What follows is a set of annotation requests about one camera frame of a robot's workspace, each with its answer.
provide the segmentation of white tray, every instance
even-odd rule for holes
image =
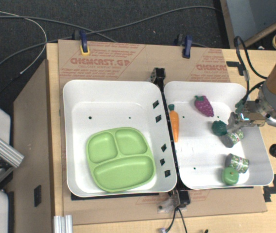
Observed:
[[[179,140],[175,143],[182,182],[191,189],[230,187],[221,181],[225,158],[229,153],[250,161],[246,173],[240,174],[233,187],[263,186],[272,182],[274,174],[258,127],[242,128],[244,139],[227,148],[214,135],[213,121],[228,123],[235,104],[245,95],[236,83],[169,82],[164,87],[167,104],[173,103],[180,117]],[[207,117],[194,106],[195,95],[205,95],[214,109]]]
[[[158,193],[177,182],[161,92],[150,82],[69,81],[63,89],[66,129],[67,183],[79,197]],[[133,127],[144,135],[154,156],[156,174],[140,187],[108,193],[94,182],[86,158],[86,142],[94,133]]]

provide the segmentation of wooden table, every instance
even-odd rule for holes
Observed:
[[[238,61],[236,53],[234,50],[222,50],[224,59],[226,61]],[[253,63],[253,66],[256,67],[256,70],[264,75],[268,76],[271,72],[272,68],[276,63],[276,51],[265,51],[265,50],[251,50],[249,51],[250,59]],[[39,118],[42,119],[42,125],[44,124],[49,130],[44,134],[39,135],[40,143],[43,145],[47,145],[47,150],[42,150],[40,155],[36,154],[32,156],[32,159],[28,157],[28,161],[19,167],[15,171],[14,178],[10,184],[7,186],[7,190],[15,191],[15,203],[16,203],[16,225],[15,231],[25,232],[25,229],[28,229],[27,232],[37,232],[40,229],[45,230],[44,232],[48,232],[51,230],[51,224],[49,224],[54,215],[63,216],[64,214],[64,206],[63,206],[63,180],[62,180],[62,164],[61,164],[61,140],[60,140],[60,116],[59,116],[59,108],[60,108],[60,96],[59,96],[59,76],[58,76],[58,45],[57,44],[47,44],[47,62],[48,68],[46,69],[46,82],[45,80],[41,80],[40,84],[35,84],[32,80],[29,81],[25,90],[23,90],[14,103],[14,111],[15,117],[17,117],[15,121],[15,125],[18,128],[19,124],[25,123],[22,119],[19,119],[18,116],[20,113],[23,113],[25,109],[28,110],[28,117],[34,117],[34,115],[42,115],[37,116],[37,121],[40,121]],[[251,76],[251,85],[254,85],[262,79],[258,78],[252,71],[249,69]],[[231,82],[240,83],[241,85],[246,87],[246,82],[242,76],[239,76],[236,68],[228,67],[228,73]],[[39,79],[36,74],[32,79]],[[37,96],[33,91],[34,86],[41,87],[41,89],[46,89],[45,96],[41,96],[37,98],[37,101],[42,101],[42,107],[47,109],[46,112],[36,111],[35,109],[31,109],[30,105],[25,105],[25,100],[27,100],[29,104],[33,103],[33,100]],[[256,97],[256,93],[252,94],[252,99]],[[20,136],[24,129],[17,130],[14,132],[14,142],[15,148],[17,150],[21,150],[24,147],[31,148],[34,147],[35,143],[30,142],[29,140],[25,140],[25,137]],[[276,143],[276,128],[271,127],[269,125],[265,125],[261,129],[261,133],[264,139],[265,146],[267,150],[269,147]],[[38,137],[36,131],[33,132],[32,135],[27,135],[27,137],[34,139]],[[27,157],[27,155],[31,154],[26,151],[23,152]],[[276,158],[270,156],[271,164],[276,174]],[[31,162],[38,163],[39,166],[32,165]],[[25,185],[20,185],[21,182],[31,183],[31,181],[26,181],[27,177],[25,176],[25,172],[30,168],[29,165],[32,165],[31,168],[38,169],[38,172],[41,170],[46,170],[50,173],[50,175],[39,175],[41,180],[40,184],[43,184],[42,187],[45,186],[45,190],[42,193],[42,205],[33,208],[32,201],[29,202],[31,208],[28,208],[28,213],[23,213],[24,207],[26,206],[26,202],[19,199],[20,197],[26,197],[21,190],[25,190]],[[189,233],[203,233],[206,229],[209,230],[210,233],[223,233],[223,232],[236,232],[236,233],[246,233],[246,232],[271,232],[276,233],[276,194],[271,195],[272,202],[267,203],[267,212],[264,213],[250,213],[250,214],[237,214],[237,215],[223,215],[223,216],[200,216],[200,217],[187,217],[185,218],[186,226]],[[121,233],[121,232],[146,232],[146,233],[155,233],[160,228],[167,228],[171,223],[170,219],[157,219],[157,220],[146,220],[146,221],[131,221],[131,222],[118,222],[118,223],[101,223],[101,224],[88,224],[88,225],[78,225],[74,226],[74,233]],[[184,232],[183,223],[179,215],[177,215],[176,220],[171,228],[170,232],[172,233],[180,233]]]

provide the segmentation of green plate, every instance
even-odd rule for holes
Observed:
[[[155,162],[143,134],[134,128],[115,128],[93,134],[86,144],[91,175],[102,190],[119,192],[148,183]]]

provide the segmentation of plastic tray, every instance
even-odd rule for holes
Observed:
[[[164,87],[167,104],[173,103],[179,114],[179,140],[175,143],[182,182],[191,189],[264,186],[274,178],[270,159],[258,127],[244,127],[244,138],[227,148],[214,135],[211,125],[221,120],[228,123],[235,104],[245,95],[236,83],[169,82]],[[214,110],[214,117],[201,114],[194,106],[195,95],[205,95]],[[240,174],[233,186],[221,180],[228,154],[250,161],[246,173]]]
[[[141,186],[155,175],[149,144],[134,128],[116,128],[92,135],[86,144],[86,155],[95,183],[107,192]]]
[[[63,89],[67,183],[79,197],[171,191],[177,182],[161,92],[150,82],[72,80]],[[107,192],[95,183],[86,157],[86,142],[95,133],[131,127],[146,139],[155,175],[144,185]]]

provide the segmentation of blue clamp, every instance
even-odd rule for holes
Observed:
[[[187,35],[185,38],[185,49],[182,51],[182,57],[189,59],[190,58],[190,50],[192,46],[192,36]]]
[[[84,30],[80,30],[80,38],[82,41],[82,44],[80,46],[82,55],[89,55],[89,47],[87,45],[87,37]]]

